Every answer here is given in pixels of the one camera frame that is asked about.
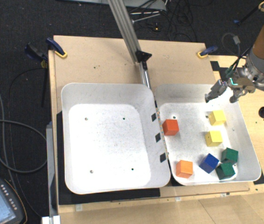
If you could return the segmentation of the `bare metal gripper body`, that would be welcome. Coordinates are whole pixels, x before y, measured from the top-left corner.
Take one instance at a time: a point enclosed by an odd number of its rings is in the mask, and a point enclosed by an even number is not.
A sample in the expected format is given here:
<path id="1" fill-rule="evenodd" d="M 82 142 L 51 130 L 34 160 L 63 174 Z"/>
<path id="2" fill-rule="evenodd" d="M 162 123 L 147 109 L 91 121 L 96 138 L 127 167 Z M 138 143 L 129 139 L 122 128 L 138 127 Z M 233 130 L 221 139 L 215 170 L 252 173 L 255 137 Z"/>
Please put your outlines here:
<path id="1" fill-rule="evenodd" d="M 264 73 L 246 66 L 228 68 L 227 84 L 234 93 L 254 93 L 256 89 L 264 91 Z"/>

